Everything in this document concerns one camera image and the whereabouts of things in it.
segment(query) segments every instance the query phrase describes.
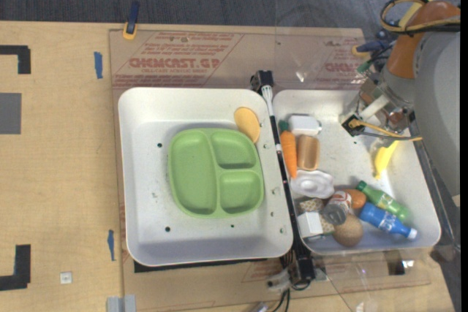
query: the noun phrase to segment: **green plastic plate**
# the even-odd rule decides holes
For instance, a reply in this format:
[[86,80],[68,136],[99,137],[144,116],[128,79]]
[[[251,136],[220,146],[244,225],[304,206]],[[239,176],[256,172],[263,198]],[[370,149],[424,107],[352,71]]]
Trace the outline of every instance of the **green plastic plate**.
[[238,216],[257,209],[263,201],[257,149],[236,130],[177,133],[170,143],[168,169],[175,202],[191,216]]

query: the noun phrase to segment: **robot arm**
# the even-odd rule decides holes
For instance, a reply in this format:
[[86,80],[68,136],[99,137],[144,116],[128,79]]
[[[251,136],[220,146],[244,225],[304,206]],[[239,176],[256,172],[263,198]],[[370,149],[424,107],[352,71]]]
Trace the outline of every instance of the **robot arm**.
[[424,146],[448,191],[460,193],[460,9],[444,1],[417,0],[422,7],[404,28],[385,22],[400,1],[389,1],[383,26],[400,34],[378,78],[359,90],[355,112],[343,123],[351,134],[372,122],[401,133],[416,119]]

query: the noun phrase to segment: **small white box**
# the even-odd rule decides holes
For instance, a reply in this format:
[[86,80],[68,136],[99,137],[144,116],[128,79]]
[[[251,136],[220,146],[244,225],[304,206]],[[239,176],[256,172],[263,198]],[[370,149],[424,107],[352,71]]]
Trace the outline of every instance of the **small white box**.
[[322,131],[322,124],[310,115],[291,115],[288,120],[290,131],[295,135],[314,135]]
[[299,231],[302,238],[315,237],[323,234],[320,214],[318,212],[305,212],[298,216]]

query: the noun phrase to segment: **wire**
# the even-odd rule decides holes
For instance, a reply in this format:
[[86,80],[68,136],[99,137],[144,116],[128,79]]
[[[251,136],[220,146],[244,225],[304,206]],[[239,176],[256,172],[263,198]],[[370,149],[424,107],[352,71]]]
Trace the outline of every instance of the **wire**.
[[386,140],[409,140],[409,141],[412,141],[412,142],[423,139],[419,135],[414,136],[414,137],[394,137],[394,136],[391,137],[390,135],[381,135],[381,134],[368,133],[368,132],[361,132],[361,133],[359,133],[359,135],[367,135],[369,137],[383,138],[383,139],[386,139]]
[[[365,127],[368,127],[370,129],[373,129],[373,130],[377,130],[378,132],[381,132],[383,134],[386,134],[387,136],[389,136],[391,139],[397,139],[397,140],[410,140],[410,141],[416,141],[416,140],[422,140],[423,138],[420,137],[420,136],[414,136],[414,137],[405,137],[404,135],[400,135],[400,134],[395,134],[395,133],[392,133],[392,132],[389,132],[388,130],[385,130],[381,127],[378,127],[376,125],[373,125],[371,123],[368,123],[368,122],[364,122],[364,121],[361,121],[361,120],[358,120],[357,118],[355,118],[354,120],[351,120],[350,123],[349,123],[349,126],[350,128],[355,128],[357,126],[365,126]],[[375,137],[384,137],[382,135],[378,135],[378,134],[373,134],[373,133],[365,133],[364,135],[373,135]]]
[[379,58],[384,58],[382,56],[383,53],[387,52],[390,50],[393,46],[395,45],[395,41],[392,41],[387,47],[381,49],[378,53],[376,53],[373,57],[371,57],[368,61],[362,63],[360,66],[358,66],[357,71],[359,73],[364,73],[368,68],[371,67],[371,65],[378,60]]
[[294,250],[291,248],[285,255],[279,258],[283,268],[289,267],[294,262]]
[[278,305],[275,307],[275,309],[273,309],[271,312],[276,312],[277,310],[279,310],[279,307],[282,306],[283,302],[284,302],[284,299],[286,297],[286,293],[289,291],[288,290],[284,290],[283,293],[281,294],[281,299],[279,300],[279,303]]
[[429,2],[429,0],[390,0],[380,11],[380,24],[385,30],[392,31],[396,34],[406,34],[413,35],[416,33],[424,33],[426,31],[450,31],[458,32],[460,31],[461,21],[460,18],[448,18],[445,20],[434,20],[427,23],[420,23],[419,25],[412,26],[399,26],[392,25],[386,21],[385,17],[387,16],[390,9],[395,7],[397,4],[404,2],[412,2],[424,5]]
[[298,284],[291,285],[291,287],[296,290],[297,292],[301,292],[305,289],[307,289],[310,286],[311,281],[308,281],[305,286],[302,287],[297,287]]
[[291,291],[288,289],[287,290],[287,300],[286,300],[286,307],[284,308],[284,312],[287,312],[287,310],[290,307],[290,300],[291,300]]

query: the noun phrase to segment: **black l-shaped tape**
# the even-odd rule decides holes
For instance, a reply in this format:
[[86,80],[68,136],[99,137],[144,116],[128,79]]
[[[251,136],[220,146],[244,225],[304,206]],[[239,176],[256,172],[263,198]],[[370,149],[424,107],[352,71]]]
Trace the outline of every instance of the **black l-shaped tape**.
[[31,282],[31,245],[16,245],[15,270],[0,276],[0,292],[26,289]]
[[31,74],[31,50],[28,46],[0,45],[0,55],[17,55],[18,74]]

